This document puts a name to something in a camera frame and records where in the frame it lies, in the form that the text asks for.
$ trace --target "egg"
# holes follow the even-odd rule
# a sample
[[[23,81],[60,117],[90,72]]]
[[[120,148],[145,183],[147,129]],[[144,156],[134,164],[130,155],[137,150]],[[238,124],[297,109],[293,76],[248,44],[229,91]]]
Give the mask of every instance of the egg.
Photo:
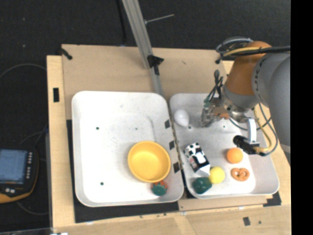
[[[177,124],[187,127],[189,125],[189,114],[185,110],[177,110],[174,113],[174,120]]]

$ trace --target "orange fruit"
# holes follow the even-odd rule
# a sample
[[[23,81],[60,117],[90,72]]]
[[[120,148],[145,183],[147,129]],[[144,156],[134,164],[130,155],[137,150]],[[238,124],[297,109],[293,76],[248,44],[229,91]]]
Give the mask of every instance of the orange fruit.
[[[244,154],[239,148],[231,148],[227,151],[226,157],[230,163],[237,164],[244,158]]]

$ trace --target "black clamp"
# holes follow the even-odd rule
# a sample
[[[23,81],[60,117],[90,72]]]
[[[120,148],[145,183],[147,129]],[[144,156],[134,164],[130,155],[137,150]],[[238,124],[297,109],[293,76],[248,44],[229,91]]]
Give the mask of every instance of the black clamp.
[[[161,64],[163,61],[164,61],[163,58],[156,57],[156,56],[153,56],[153,55],[148,56],[149,66],[150,66],[150,68],[152,68],[152,67],[154,68],[156,75],[160,75],[160,72],[159,72],[159,70],[158,70],[158,66],[159,66],[159,64]]]

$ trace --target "handheld device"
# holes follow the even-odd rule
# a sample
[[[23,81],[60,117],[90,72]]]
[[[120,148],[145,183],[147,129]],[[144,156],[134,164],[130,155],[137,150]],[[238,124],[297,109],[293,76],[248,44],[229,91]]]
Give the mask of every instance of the handheld device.
[[[0,204],[32,193],[38,176],[38,162],[35,148],[0,147]]]

